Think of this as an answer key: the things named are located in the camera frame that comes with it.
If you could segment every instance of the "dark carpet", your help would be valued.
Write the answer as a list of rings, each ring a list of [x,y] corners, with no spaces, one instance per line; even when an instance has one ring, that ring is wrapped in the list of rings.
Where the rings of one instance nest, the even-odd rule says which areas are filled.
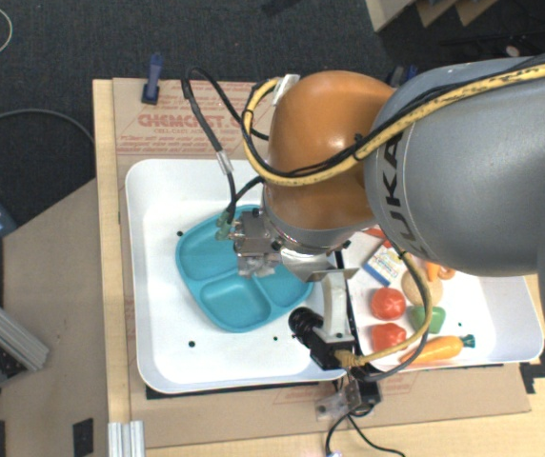
[[[198,65],[219,80],[343,69],[386,79],[455,62],[545,51],[545,0],[499,0],[470,26],[454,10],[424,29],[414,6],[373,31],[365,0],[0,0],[13,37],[0,53],[0,113],[51,109],[92,129],[91,81],[162,78]],[[0,43],[8,27],[0,15]],[[448,43],[463,39],[465,42]],[[0,202],[18,225],[94,177],[92,144],[54,117],[0,121]]]

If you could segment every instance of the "yellow cable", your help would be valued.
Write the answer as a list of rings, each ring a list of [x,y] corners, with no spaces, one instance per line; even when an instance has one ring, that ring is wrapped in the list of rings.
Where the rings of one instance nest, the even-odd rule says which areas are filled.
[[[366,364],[372,361],[375,361],[376,359],[380,359],[382,357],[386,357],[388,355],[399,352],[400,350],[403,350],[410,344],[420,339],[425,333],[425,331],[429,328],[429,325],[432,322],[432,317],[434,313],[434,305],[432,303],[432,294],[429,291],[429,285],[427,284],[427,281],[421,274],[421,271],[416,266],[416,263],[414,262],[414,259],[411,254],[409,254],[408,252],[404,252],[404,254],[402,255],[402,260],[404,261],[406,266],[409,268],[411,275],[418,278],[417,285],[420,285],[423,287],[422,295],[425,298],[425,300],[423,301],[426,307],[425,320],[423,321],[423,325],[415,333],[413,333],[411,337],[407,338],[404,342],[397,344],[396,346],[385,348],[378,352],[374,352],[370,355],[355,355],[350,350],[337,350],[334,353],[334,357],[338,359],[338,361],[340,362],[340,366],[342,368],[355,368],[355,367],[365,366]]]
[[[382,146],[385,142],[396,136],[402,130],[406,129],[408,126],[412,125],[414,122],[421,120],[427,115],[433,113],[436,110],[442,109],[452,103],[458,102],[465,98],[478,95],[485,91],[490,91],[493,89],[499,89],[506,87],[508,85],[513,85],[516,83],[521,83],[524,81],[530,81],[534,79],[545,78],[545,64],[532,66],[530,68],[525,68],[524,70],[516,70],[512,72],[506,72],[503,74],[498,74],[497,76],[492,76],[489,78],[482,79],[480,81],[453,89],[441,96],[438,96],[434,100],[427,102],[426,104],[418,107],[417,109],[411,111],[406,116],[400,118],[397,122],[394,122],[386,129],[382,130],[378,135],[375,136],[370,142],[362,146],[356,153],[355,157],[358,160],[364,159],[374,150]],[[258,89],[254,94],[250,102],[246,106],[246,112],[244,114],[244,126],[245,130],[248,133],[251,133],[252,129],[252,116],[255,107],[262,100],[262,98],[276,85],[278,82],[277,78],[274,78],[263,85]],[[297,178],[287,178],[284,176],[278,176],[271,172],[265,170],[255,159],[252,152],[249,150],[247,143],[244,142],[245,154],[252,165],[253,169],[264,178],[266,182],[273,183],[275,185],[286,186],[286,187],[299,187],[305,185],[312,185],[314,183],[319,183],[330,179],[337,174],[347,171],[352,168],[357,160],[355,157],[350,156],[344,159],[341,163],[333,166],[332,168],[316,172],[307,176],[301,176]]]

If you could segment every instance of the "white tray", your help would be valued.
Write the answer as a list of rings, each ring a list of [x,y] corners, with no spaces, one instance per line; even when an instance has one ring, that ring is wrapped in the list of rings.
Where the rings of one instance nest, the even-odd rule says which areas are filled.
[[[348,262],[363,266],[381,242],[358,232],[346,254]],[[440,333],[429,337],[472,334],[475,348],[463,348],[453,359],[408,366],[404,371],[526,362],[539,356],[544,344],[543,333],[523,277],[484,278],[458,272],[442,284],[443,295],[438,306],[445,309],[446,320]],[[373,352],[372,326],[385,323],[376,319],[370,309],[372,295],[381,286],[365,269],[349,281],[359,344],[364,354]],[[401,275],[391,287],[401,290]],[[412,305],[408,300],[406,304],[407,307]],[[394,323],[406,329],[408,337],[414,333],[407,314]],[[417,345],[414,343],[397,354],[375,360],[372,366],[389,370],[399,364],[401,355]]]
[[[238,189],[255,176],[247,161],[232,165]],[[240,204],[259,204],[261,190],[253,189]],[[345,373],[320,369],[292,338],[288,316],[246,333],[227,332],[201,311],[184,285],[175,263],[177,232],[228,204],[228,183],[217,161],[141,161],[127,175],[126,195],[137,363],[149,387],[174,394],[331,381]],[[302,305],[323,312],[318,284]]]

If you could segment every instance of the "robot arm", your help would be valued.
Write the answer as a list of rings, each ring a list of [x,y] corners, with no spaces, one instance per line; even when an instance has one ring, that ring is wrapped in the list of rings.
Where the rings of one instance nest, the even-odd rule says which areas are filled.
[[[545,56],[432,70],[397,90],[316,73],[279,100],[268,154],[252,158],[265,187],[258,228],[235,243],[243,275],[283,262],[321,280],[332,252],[378,224],[449,268],[537,273],[545,313]],[[265,254],[243,249],[256,230]]]

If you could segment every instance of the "blue clamp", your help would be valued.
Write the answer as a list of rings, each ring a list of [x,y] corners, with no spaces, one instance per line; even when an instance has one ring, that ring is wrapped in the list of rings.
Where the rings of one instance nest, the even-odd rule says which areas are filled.
[[[143,87],[141,95],[142,103],[156,105],[158,103],[158,80],[162,72],[162,56],[159,53],[153,54],[150,58],[150,69],[148,71],[148,83]]]

